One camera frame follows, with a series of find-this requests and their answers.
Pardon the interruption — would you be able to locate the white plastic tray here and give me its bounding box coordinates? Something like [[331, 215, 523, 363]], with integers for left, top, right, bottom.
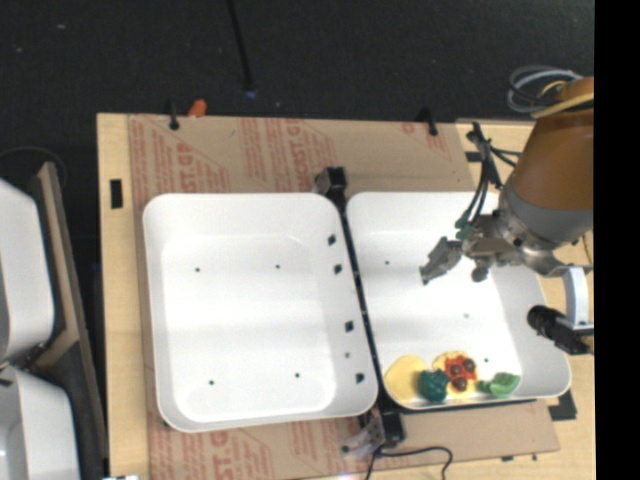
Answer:
[[344, 189, 573, 412], [141, 191, 380, 435]]

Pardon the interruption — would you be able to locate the light green leaf vegetable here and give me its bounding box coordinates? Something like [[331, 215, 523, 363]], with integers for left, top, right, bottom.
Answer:
[[475, 371, 523, 399]]

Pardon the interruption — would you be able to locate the yellow and red pizza slice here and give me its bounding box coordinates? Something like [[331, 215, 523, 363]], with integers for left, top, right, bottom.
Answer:
[[430, 349, 480, 400]]

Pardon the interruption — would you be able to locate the brown cardboard board red print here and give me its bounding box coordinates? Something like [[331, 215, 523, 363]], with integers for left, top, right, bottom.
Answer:
[[126, 113, 562, 480]]

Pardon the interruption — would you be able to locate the dark green broccoli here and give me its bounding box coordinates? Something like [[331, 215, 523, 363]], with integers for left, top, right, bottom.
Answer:
[[417, 368, 451, 403]]

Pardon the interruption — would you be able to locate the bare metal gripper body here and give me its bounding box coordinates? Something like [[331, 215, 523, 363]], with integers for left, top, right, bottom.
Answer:
[[460, 209, 565, 275]]

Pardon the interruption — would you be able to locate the black cylinder on white bracket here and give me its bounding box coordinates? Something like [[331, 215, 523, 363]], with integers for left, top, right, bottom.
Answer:
[[526, 264, 595, 356]]

